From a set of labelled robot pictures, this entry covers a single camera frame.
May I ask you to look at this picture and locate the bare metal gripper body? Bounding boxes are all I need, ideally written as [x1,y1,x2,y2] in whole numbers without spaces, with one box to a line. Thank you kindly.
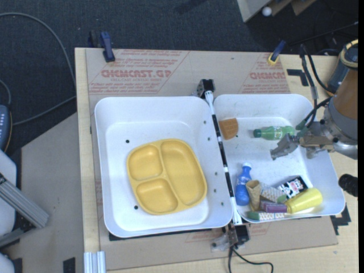
[297,120,359,160]

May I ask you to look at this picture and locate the green plastic bottle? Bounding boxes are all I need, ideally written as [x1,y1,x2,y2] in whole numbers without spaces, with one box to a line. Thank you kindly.
[253,125,297,140]

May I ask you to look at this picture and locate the black and white cow carton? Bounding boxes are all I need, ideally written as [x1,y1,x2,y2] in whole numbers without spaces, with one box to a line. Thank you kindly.
[276,175,310,199]

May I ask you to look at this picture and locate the white plastic tray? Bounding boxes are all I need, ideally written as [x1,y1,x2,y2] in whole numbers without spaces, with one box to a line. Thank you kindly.
[212,93,346,224]
[94,96,235,238]

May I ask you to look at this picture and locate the tan patterned wafer packet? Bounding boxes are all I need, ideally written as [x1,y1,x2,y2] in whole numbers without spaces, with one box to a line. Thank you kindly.
[260,181,287,204]

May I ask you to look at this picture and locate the yellow squeeze bottle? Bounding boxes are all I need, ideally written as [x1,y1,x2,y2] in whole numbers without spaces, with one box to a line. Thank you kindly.
[284,187,324,214]

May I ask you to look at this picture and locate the tan toy ice cream cone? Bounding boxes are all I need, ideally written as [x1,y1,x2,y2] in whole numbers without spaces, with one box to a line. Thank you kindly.
[245,179,262,212]

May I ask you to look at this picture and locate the blue plastic bottle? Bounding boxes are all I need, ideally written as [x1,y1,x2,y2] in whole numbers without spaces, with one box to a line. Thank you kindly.
[234,162,254,206]

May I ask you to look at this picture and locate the purple small box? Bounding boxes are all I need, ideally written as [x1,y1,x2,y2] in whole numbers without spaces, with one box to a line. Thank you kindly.
[259,200,288,214]

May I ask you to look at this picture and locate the thin black and white rod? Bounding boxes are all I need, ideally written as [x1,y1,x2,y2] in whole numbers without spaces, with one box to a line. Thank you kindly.
[205,90,239,225]

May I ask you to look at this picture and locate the green and patterned bar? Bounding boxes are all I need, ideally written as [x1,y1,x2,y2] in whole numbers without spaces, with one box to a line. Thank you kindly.
[246,210,287,221]

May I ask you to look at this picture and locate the yellow divided plate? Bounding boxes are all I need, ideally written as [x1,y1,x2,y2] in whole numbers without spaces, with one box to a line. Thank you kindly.
[126,138,208,216]

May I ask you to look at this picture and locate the brown cardboard board red print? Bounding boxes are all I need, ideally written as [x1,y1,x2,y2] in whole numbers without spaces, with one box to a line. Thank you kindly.
[85,48,340,263]

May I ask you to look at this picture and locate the black cylinder on white bracket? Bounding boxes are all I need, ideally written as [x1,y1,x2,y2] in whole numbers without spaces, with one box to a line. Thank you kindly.
[338,173,359,198]

